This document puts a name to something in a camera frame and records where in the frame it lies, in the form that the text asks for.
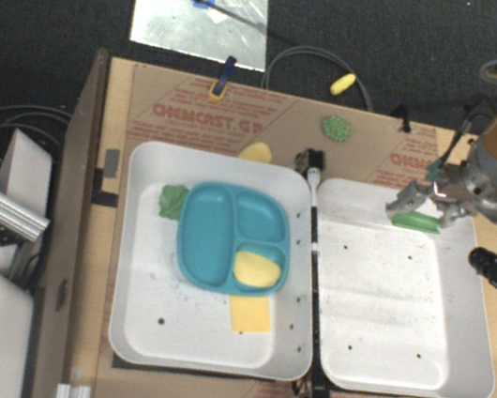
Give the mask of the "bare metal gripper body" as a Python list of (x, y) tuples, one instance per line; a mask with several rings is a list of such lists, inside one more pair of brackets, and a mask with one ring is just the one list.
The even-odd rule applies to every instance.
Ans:
[(482, 215), (497, 222), (497, 186), (468, 165), (445, 164), (436, 175), (432, 200), (444, 214)]

